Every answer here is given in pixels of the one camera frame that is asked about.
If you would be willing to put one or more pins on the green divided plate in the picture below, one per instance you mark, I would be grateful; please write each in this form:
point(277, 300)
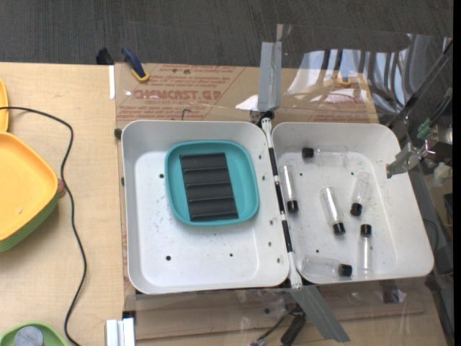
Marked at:
point(54, 332)
point(39, 229)

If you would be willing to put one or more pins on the brown cardboard board red print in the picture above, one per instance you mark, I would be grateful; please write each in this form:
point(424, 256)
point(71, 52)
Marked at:
point(223, 85)

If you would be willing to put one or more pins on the white plastic tray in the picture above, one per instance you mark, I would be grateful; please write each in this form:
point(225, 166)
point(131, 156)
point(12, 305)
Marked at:
point(389, 236)
point(201, 258)

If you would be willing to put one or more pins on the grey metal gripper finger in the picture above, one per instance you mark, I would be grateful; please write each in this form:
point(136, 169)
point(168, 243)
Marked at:
point(408, 151)
point(394, 168)

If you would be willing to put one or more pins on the thin black and white rod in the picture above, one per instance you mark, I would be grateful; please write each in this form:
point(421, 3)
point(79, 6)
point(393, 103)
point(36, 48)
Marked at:
point(276, 178)

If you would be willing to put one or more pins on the teal plate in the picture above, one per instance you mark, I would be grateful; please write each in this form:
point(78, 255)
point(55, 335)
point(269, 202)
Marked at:
point(245, 178)

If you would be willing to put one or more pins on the clear plastic bottle black cap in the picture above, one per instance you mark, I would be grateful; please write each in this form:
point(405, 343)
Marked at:
point(356, 208)
point(366, 230)
point(308, 153)
point(338, 227)
point(345, 269)
point(292, 205)

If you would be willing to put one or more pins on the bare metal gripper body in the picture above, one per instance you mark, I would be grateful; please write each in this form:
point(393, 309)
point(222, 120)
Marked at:
point(437, 148)

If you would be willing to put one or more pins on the yellow divided plate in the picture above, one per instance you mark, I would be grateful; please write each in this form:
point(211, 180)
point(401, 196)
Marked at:
point(21, 182)

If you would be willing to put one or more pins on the grey can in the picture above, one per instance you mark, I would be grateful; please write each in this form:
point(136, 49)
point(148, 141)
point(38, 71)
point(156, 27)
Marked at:
point(29, 337)

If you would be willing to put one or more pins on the black ribbed insert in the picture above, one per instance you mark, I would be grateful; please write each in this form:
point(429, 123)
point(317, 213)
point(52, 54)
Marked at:
point(209, 186)

